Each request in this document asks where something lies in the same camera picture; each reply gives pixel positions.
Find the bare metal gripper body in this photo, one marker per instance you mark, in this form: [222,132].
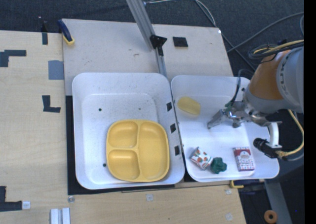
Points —
[240,112]

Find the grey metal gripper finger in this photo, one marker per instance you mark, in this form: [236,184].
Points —
[216,120]
[237,123]

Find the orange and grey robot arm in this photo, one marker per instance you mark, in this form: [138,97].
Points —
[266,82]

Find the white plastic tray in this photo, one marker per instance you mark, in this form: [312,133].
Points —
[98,99]
[222,139]

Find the yellow oval toy bread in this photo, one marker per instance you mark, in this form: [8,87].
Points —
[189,105]

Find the red and white packet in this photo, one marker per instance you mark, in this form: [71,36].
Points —
[244,159]

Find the white carton with orange print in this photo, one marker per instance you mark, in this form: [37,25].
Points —
[201,159]

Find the green broccoli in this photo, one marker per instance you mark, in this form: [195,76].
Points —
[218,165]

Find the yellow divided plate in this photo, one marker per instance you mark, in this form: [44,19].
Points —
[150,149]

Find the black square block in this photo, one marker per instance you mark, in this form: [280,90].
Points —
[180,41]

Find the orange doughnut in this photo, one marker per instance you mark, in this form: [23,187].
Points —
[267,216]

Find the black cylinder on white bracket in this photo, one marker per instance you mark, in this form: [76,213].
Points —
[265,147]

